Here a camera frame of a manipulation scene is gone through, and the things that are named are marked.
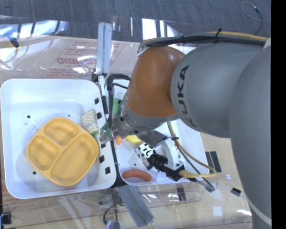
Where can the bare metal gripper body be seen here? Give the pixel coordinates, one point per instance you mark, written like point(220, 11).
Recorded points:
point(126, 128)

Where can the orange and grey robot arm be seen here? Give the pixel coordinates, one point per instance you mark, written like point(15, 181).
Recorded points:
point(212, 87)

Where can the yellow banana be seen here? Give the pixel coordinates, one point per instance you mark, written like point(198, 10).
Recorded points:
point(133, 139)

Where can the orange carrot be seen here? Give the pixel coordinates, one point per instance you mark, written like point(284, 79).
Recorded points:
point(118, 140)

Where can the black and white patterned carton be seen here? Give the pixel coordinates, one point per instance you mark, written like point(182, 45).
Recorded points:
point(143, 153)

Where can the white plastic tray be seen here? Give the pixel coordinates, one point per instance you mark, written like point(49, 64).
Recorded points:
point(133, 162)
point(21, 99)

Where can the thin black and white rod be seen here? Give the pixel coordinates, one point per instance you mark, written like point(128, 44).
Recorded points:
point(104, 99)

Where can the white and orange patterned carton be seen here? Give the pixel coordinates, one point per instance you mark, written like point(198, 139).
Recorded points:
point(90, 121)

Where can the red sausage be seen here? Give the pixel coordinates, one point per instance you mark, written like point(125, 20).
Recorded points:
point(136, 175)

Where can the yellow divided plate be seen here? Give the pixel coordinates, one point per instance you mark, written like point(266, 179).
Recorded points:
point(71, 159)

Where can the brown cardboard board red print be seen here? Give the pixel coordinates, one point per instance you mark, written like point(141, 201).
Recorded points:
point(69, 56)

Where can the black cylinder on white bracket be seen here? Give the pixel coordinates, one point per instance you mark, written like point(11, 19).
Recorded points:
point(158, 161)

